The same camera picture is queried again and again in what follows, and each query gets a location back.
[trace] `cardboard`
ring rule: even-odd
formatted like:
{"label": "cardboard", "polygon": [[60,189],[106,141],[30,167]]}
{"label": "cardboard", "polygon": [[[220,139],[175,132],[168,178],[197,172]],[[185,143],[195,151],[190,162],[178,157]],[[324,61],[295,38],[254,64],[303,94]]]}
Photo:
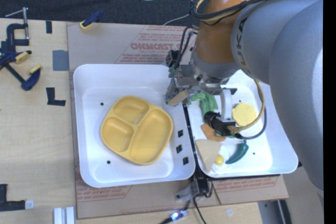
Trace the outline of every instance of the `cardboard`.
{"label": "cardboard", "polygon": [[[68,53],[72,130],[76,173],[77,218],[126,215],[140,212],[177,210],[184,207],[174,193],[189,180],[110,188],[93,188],[83,182],[79,157],[74,102],[74,70],[86,63],[161,64],[169,50],[177,50],[184,27],[98,24],[84,31],[78,23],[68,23]],[[189,47],[194,45],[192,37]],[[215,192],[199,201],[200,207],[228,205],[288,197],[282,176],[214,181]]]}

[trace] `wooden table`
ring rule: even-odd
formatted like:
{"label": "wooden table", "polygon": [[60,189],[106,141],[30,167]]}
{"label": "wooden table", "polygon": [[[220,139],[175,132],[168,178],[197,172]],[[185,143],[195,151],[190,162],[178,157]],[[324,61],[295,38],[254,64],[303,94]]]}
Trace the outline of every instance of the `wooden table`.
{"label": "wooden table", "polygon": [[[5,41],[9,24],[21,19],[0,19],[0,40]],[[32,200],[33,209],[0,212],[0,223],[52,223],[53,209],[75,207],[75,165],[71,128],[71,105],[68,71],[53,71],[52,51],[68,50],[67,23],[53,22],[52,34],[46,22],[28,20],[30,44],[17,51],[31,50],[23,63],[12,67],[25,79],[33,66],[42,65],[41,77],[30,90],[6,68],[0,71],[0,184],[8,184],[7,200]],[[24,30],[15,31],[16,39],[25,38]],[[55,99],[66,100],[64,106],[48,105],[46,88],[55,88]],[[207,223],[262,224],[258,204],[203,207]],[[151,212],[94,219],[76,223],[160,223],[172,212]],[[179,223],[202,223],[196,209]]]}

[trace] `yellow clamp pad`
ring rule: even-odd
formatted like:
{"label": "yellow clamp pad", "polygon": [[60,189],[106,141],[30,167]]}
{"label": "yellow clamp pad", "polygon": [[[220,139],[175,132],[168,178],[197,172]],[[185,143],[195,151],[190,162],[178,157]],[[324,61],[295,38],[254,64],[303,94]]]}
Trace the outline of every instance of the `yellow clamp pad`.
{"label": "yellow clamp pad", "polygon": [[83,23],[84,23],[84,22],[85,22],[85,20],[79,23],[80,28],[82,28],[83,30],[88,30],[88,29],[91,28],[92,25],[93,25],[93,23],[91,23],[91,24],[89,24],[89,25],[87,25],[87,26],[83,26]]}
{"label": "yellow clamp pad", "polygon": [[33,74],[34,72],[36,72],[37,70],[42,69],[42,66],[40,64],[34,66],[32,69],[30,69],[29,73]]}
{"label": "yellow clamp pad", "polygon": [[29,57],[29,53],[27,53],[26,51],[22,52],[21,54],[19,54],[18,56],[15,57],[16,59],[16,63],[22,63],[23,61],[25,61],[27,58]]}

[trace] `yellow plate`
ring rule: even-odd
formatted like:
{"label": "yellow plate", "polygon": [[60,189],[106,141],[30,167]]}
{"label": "yellow plate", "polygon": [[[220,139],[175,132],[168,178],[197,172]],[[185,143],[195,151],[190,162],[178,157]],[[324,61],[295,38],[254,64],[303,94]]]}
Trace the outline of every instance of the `yellow plate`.
{"label": "yellow plate", "polygon": [[128,95],[107,113],[100,136],[104,144],[125,159],[140,165],[156,162],[173,132],[173,121],[162,108]]}

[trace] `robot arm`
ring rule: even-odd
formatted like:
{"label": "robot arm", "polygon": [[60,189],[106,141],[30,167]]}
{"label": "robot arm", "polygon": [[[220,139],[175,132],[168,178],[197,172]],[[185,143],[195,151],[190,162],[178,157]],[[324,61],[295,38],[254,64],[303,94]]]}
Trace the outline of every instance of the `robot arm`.
{"label": "robot arm", "polygon": [[200,20],[187,65],[173,65],[165,96],[216,95],[238,69],[270,86],[282,127],[323,204],[323,0],[196,0]]}

